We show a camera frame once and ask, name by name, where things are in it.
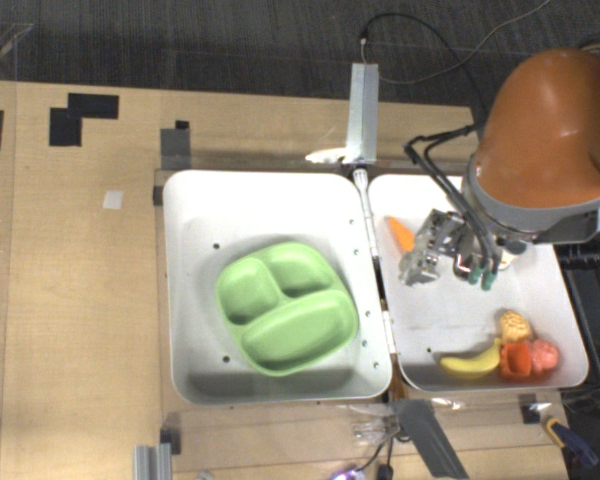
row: white tray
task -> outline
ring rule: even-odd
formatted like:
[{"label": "white tray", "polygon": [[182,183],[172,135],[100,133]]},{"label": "white tray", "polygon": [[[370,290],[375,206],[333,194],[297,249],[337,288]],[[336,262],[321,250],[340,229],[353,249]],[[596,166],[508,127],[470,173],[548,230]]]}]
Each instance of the white tray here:
[{"label": "white tray", "polygon": [[[371,398],[391,362],[358,193],[332,174],[184,171],[164,189],[173,383],[198,404]],[[334,267],[356,304],[354,340],[289,377],[255,371],[215,301],[220,271],[262,247],[297,240]]]},{"label": "white tray", "polygon": [[[453,181],[459,186],[459,179]],[[398,279],[401,254],[386,217],[396,217],[416,232],[432,208],[452,207],[426,176],[379,176],[369,187],[369,198],[400,365],[413,386],[435,392],[529,390],[573,387],[584,381],[587,354],[552,246],[530,246],[500,272],[489,292],[456,278],[452,260],[446,257],[438,265],[439,280],[405,286]],[[504,308],[520,312],[538,338],[558,347],[562,357],[557,370],[535,382],[515,384],[499,380],[496,373],[478,382],[462,382],[438,366],[442,354],[488,348],[500,332],[498,319]]]}]

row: black cable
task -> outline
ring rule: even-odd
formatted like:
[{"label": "black cable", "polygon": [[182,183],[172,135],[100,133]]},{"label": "black cable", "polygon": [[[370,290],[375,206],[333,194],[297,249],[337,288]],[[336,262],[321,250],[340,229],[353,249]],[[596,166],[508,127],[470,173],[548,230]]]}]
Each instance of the black cable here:
[{"label": "black cable", "polygon": [[[472,229],[478,243],[480,244],[480,252],[482,259],[480,268],[486,270],[489,262],[489,258],[492,260],[492,273],[496,274],[498,271],[498,265],[500,264],[500,255],[496,250],[495,246],[491,244],[489,231],[486,229],[482,220],[476,215],[475,211],[467,203],[464,196],[455,188],[455,186],[449,181],[446,175],[436,166],[435,162],[431,159],[430,152],[434,147],[439,146],[449,140],[455,139],[462,135],[467,135],[471,131],[475,130],[479,125],[473,124],[452,130],[449,132],[439,133],[431,135],[429,137],[415,137],[410,140],[405,146],[404,151],[411,158],[414,164],[419,165],[436,184],[444,191],[445,194],[451,199],[454,206],[462,213],[462,217],[465,222]],[[414,149],[414,144],[417,142],[432,142],[424,152],[424,158],[422,158],[418,152]]]},{"label": "black cable", "polygon": [[389,449],[387,450],[387,466],[391,466],[391,456],[393,455],[393,437],[389,439]]},{"label": "black cable", "polygon": [[373,464],[373,462],[378,458],[378,455],[380,455],[380,452],[382,451],[382,449],[384,448],[384,445],[387,444],[387,441],[389,439],[385,439],[384,441],[382,441],[380,443],[380,446],[378,446],[378,448],[376,448],[375,453],[371,456],[371,458],[365,463],[364,466],[360,466],[359,468],[354,469],[354,471],[356,472],[360,472],[360,471],[364,471],[365,469],[367,469],[369,466],[371,466],[371,464]]},{"label": "black cable", "polygon": [[[500,265],[500,253],[497,250],[497,248],[491,243],[491,235],[489,233],[489,230],[485,226],[482,219],[480,219],[480,217],[475,213],[474,209],[469,205],[469,203],[467,203],[464,196],[458,191],[458,189],[455,188],[455,186],[453,186],[451,182],[449,182],[445,174],[438,168],[438,166],[436,166],[435,162],[431,159],[430,156],[431,150],[433,148],[439,146],[440,144],[444,144],[445,142],[454,138],[455,137],[448,136],[430,144],[424,150],[424,158],[429,163],[430,167],[434,170],[434,172],[436,172],[438,176],[440,176],[446,181],[450,191],[456,196],[456,201],[459,201],[462,205],[462,208],[465,210],[462,212],[462,216],[464,217],[465,221],[470,219],[470,224],[473,224],[471,226],[471,229],[473,230],[474,234],[476,235],[476,238],[478,239],[478,242],[480,243],[480,248],[483,254],[485,252],[488,252],[489,257],[491,258],[491,273],[495,275],[498,273],[498,267]],[[483,261],[481,267],[483,269],[486,269],[486,266],[486,262]]]},{"label": "black cable", "polygon": [[[539,5],[537,5],[536,7],[534,7],[533,9],[519,15],[516,16],[514,18],[511,18],[509,20],[503,21],[502,23],[500,23],[499,25],[496,25],[493,29],[491,29],[491,31],[484,37],[482,38],[482,41],[480,41],[474,48],[473,50],[471,50],[471,52],[469,52],[469,54],[462,59],[461,61],[457,62],[456,64],[449,66],[448,68],[445,68],[441,71],[437,71],[435,73],[432,73],[430,75],[427,75],[425,77],[416,79],[416,80],[388,80],[388,79],[384,79],[385,82],[390,82],[390,83],[394,83],[394,84],[399,84],[399,85],[409,85],[409,84],[416,84],[416,83],[420,83],[420,82],[424,82],[425,80],[430,80],[432,78],[436,78],[440,75],[444,75],[446,73],[450,73],[451,71],[464,66],[464,64],[466,62],[468,62],[469,60],[471,60],[473,58],[473,56],[478,53],[482,47],[485,45],[485,43],[496,33],[498,32],[500,29],[511,25],[513,23],[516,23],[520,20],[523,20],[525,18],[528,18],[529,16],[531,16],[532,14],[535,14],[536,12],[538,12],[539,10],[543,9],[544,7],[546,7],[547,5],[549,5],[549,3],[552,0],[543,0]],[[361,44],[361,48],[360,48],[360,54],[362,56],[362,61],[366,63],[365,57],[364,57],[364,45],[366,43],[366,38],[361,38],[360,40],[360,44]]]},{"label": "black cable", "polygon": [[[376,14],[374,17],[372,17],[370,20],[368,20],[358,38],[362,48],[364,48],[364,45],[367,43],[367,41],[369,39],[369,27],[371,26],[371,24],[381,18],[391,18],[391,17],[406,18],[406,19],[415,21],[416,23],[419,23],[423,27],[427,28],[440,40],[440,42],[451,53],[451,55],[453,55],[453,58],[456,60],[456,62],[460,62],[460,57],[458,56],[458,54],[455,52],[455,50],[453,48],[451,48],[451,45],[449,44],[449,42],[444,38],[444,36],[440,32],[438,32],[438,30],[434,26],[432,26],[429,23],[427,23],[426,21],[418,18],[417,16],[413,16],[412,14],[407,14],[404,12],[385,11],[385,12],[381,12],[380,14]],[[484,102],[484,98],[482,97],[482,93],[480,92],[478,84],[476,83],[475,79],[473,78],[473,75],[471,74],[471,71],[469,71],[467,66],[463,64],[461,67],[462,67],[462,70],[464,71],[464,73],[467,75],[467,78],[469,79],[469,83],[471,84],[471,86],[473,87],[473,90],[476,93],[476,96],[478,98],[478,102],[480,103],[480,108],[482,109],[482,112],[484,114],[486,114],[487,113],[487,105]],[[388,83],[393,83],[393,81],[388,80],[383,77],[380,77],[380,79],[385,82],[388,82]]]},{"label": "black cable", "polygon": [[414,141],[412,140],[407,145],[405,145],[404,151],[409,156],[409,158],[413,161],[414,164],[420,166],[420,168],[426,172],[431,179],[443,190],[445,194],[451,199],[453,205],[462,213],[462,217],[465,222],[471,227],[476,238],[478,239],[478,243],[480,244],[480,252],[482,254],[482,259],[480,262],[480,268],[482,270],[486,270],[490,254],[490,249],[482,235],[481,232],[477,232],[478,225],[473,218],[472,210],[469,208],[468,204],[464,202],[464,198],[460,195],[457,189],[449,182],[447,177],[437,169],[435,164],[430,164],[428,161],[424,160],[418,152],[413,148]]}]

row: red pepper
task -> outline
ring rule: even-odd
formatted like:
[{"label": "red pepper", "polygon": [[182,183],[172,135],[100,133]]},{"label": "red pepper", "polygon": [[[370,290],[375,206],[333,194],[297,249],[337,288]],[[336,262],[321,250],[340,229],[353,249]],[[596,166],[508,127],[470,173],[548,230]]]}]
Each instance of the red pepper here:
[{"label": "red pepper", "polygon": [[500,349],[500,378],[524,381],[531,376],[531,350],[529,342],[505,343]]}]

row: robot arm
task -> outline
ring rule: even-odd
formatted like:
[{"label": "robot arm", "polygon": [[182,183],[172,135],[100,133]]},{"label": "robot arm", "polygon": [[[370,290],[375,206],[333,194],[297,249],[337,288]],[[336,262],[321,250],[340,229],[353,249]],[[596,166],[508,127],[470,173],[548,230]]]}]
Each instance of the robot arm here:
[{"label": "robot arm", "polygon": [[[412,148],[410,156],[422,161]],[[600,228],[600,57],[559,48],[518,66],[495,99],[461,199],[449,195],[458,213],[434,210],[403,258],[408,285],[436,279],[444,254],[456,275],[489,289],[502,250],[590,240]]]}]

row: green divided plate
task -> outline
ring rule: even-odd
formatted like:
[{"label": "green divided plate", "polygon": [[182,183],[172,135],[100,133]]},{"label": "green divided plate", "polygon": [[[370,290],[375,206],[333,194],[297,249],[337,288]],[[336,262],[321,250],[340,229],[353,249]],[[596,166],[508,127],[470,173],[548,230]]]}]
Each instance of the green divided plate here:
[{"label": "green divided plate", "polygon": [[318,251],[285,242],[249,254],[220,273],[216,298],[247,361],[282,377],[349,343],[358,313],[349,292]]}]

